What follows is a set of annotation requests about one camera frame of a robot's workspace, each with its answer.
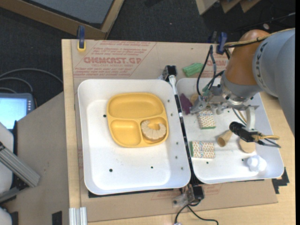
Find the patterned block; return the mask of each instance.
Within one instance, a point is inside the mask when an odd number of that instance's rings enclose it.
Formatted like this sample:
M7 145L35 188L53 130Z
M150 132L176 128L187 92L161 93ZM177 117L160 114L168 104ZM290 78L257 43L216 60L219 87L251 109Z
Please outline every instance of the patterned block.
M211 108L207 107L203 111L198 112L197 117L200 129L211 129L216 127Z
M213 142L192 141L190 151L193 158L215 158L215 147Z

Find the green sponge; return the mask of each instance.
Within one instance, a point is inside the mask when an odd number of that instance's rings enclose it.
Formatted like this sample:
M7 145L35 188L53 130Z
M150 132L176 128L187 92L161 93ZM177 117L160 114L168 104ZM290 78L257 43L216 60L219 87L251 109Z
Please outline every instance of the green sponge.
M182 70L187 77L190 77L195 73L200 73L202 67L203 67L202 63L193 63L190 66L184 67Z

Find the black carpet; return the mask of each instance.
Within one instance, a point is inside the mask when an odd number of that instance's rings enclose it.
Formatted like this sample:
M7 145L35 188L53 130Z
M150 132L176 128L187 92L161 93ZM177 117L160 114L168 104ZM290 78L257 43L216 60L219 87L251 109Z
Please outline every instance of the black carpet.
M213 31L238 41L246 31L295 12L295 0L262 0L244 13L236 5L227 14L216 3L199 15L195 0L125 0L110 32L110 40L206 43ZM273 22L268 32L295 27L295 15ZM0 75L19 68L46 70L62 79L61 39L75 36L0 8ZM5 77L27 81L40 106L59 94L62 84L52 76L22 71ZM1 80L0 88L29 92L27 84Z

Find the purple object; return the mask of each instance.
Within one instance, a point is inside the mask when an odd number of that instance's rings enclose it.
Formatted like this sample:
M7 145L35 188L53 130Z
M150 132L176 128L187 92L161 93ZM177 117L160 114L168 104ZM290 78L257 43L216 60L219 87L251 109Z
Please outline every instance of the purple object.
M186 113L186 115L190 114L189 108L193 106L190 100L183 93L180 95L179 99L183 111Z

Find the yellow bowl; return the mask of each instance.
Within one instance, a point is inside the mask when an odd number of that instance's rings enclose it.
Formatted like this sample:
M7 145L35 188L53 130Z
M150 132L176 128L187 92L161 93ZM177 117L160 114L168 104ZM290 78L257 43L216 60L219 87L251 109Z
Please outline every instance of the yellow bowl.
M168 119L162 101L152 93L122 93L109 99L106 107L108 127L113 140L120 146L137 148L161 144L169 134ZM166 127L164 137L150 140L142 133L141 123L149 120L149 127Z

